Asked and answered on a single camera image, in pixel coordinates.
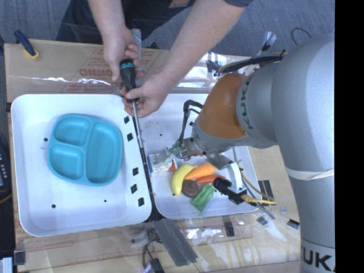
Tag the green bean bundle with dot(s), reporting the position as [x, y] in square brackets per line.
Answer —
[203, 198]

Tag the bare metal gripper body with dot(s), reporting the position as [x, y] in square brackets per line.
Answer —
[193, 148]

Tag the person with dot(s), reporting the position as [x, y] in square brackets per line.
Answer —
[153, 4]

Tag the red-orange sausage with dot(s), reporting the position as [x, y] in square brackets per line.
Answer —
[209, 179]

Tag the brown cardboard board red print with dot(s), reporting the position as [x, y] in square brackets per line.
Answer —
[57, 67]

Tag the orange carrot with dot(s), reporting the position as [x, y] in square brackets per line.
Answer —
[202, 171]

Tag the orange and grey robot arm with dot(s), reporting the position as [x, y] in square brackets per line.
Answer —
[298, 109]

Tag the person's right hand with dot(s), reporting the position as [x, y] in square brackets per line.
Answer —
[116, 47]

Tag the yellow banana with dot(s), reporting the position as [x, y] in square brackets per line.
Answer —
[178, 179]

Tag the person's left hand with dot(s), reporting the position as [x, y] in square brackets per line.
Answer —
[152, 95]

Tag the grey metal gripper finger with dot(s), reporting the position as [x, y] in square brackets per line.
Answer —
[165, 154]

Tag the white plastic tray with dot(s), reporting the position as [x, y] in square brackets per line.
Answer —
[162, 124]
[34, 152]

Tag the blue divided plate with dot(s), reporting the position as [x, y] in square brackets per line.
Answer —
[99, 152]

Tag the person's left forearm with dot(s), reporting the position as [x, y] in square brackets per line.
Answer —
[199, 30]

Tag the black and teal screwdriver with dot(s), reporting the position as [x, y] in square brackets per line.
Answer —
[128, 75]

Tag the thin black rod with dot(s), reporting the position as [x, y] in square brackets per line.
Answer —
[148, 172]

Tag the black cylinder on white bracket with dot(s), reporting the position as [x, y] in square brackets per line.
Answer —
[224, 187]

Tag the white carton with orange print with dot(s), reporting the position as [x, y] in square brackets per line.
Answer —
[160, 166]

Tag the person's right forearm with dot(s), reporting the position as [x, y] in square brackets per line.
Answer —
[102, 4]

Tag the brown chocolate swirl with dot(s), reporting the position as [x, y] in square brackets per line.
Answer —
[190, 188]

